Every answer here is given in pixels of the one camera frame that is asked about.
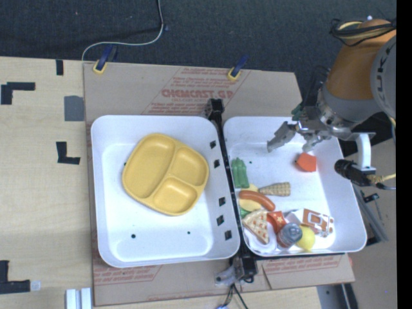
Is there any red-brown sausage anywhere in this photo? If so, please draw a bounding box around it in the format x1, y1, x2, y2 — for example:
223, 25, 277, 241
238, 190, 277, 212

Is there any red packet with yellow star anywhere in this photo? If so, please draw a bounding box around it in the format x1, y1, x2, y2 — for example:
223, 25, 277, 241
266, 211, 288, 234

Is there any green asparagus bundle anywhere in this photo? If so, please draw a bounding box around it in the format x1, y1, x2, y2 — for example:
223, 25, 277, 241
230, 156, 250, 189

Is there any thin black rod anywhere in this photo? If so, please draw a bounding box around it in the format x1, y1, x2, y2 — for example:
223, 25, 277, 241
214, 113, 247, 261

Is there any red can with grey lid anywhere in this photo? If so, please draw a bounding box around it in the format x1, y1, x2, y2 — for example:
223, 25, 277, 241
277, 222, 304, 248

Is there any black block with wires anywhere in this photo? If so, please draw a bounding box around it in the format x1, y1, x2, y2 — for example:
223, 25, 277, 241
230, 255, 259, 283
205, 98, 225, 121

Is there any yellow lemon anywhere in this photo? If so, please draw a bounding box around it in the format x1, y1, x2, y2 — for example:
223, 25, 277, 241
295, 224, 317, 250

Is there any tan waffle cone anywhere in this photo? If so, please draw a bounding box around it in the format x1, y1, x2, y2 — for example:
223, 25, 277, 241
258, 182, 292, 197

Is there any white and orange packet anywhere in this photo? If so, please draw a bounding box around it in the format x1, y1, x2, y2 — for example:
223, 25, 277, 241
291, 208, 335, 238

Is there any brown cardboard board red print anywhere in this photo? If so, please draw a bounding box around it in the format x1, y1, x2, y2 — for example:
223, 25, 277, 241
82, 62, 356, 307

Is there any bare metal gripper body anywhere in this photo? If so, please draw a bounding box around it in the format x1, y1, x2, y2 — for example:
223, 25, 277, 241
295, 106, 355, 142

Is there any black cylinder on white bracket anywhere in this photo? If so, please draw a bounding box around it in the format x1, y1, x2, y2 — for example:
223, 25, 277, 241
333, 133, 377, 187

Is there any yellow divided plate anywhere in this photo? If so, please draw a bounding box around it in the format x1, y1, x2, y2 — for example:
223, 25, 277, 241
121, 133, 211, 217

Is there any pizza slice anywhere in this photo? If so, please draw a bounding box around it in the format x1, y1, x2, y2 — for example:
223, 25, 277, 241
241, 209, 270, 245

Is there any orange block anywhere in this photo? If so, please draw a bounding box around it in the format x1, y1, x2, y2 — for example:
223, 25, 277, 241
294, 152, 317, 173

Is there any white plastic tray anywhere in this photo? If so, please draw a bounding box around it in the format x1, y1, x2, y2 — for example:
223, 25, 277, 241
222, 116, 368, 258
90, 114, 241, 268

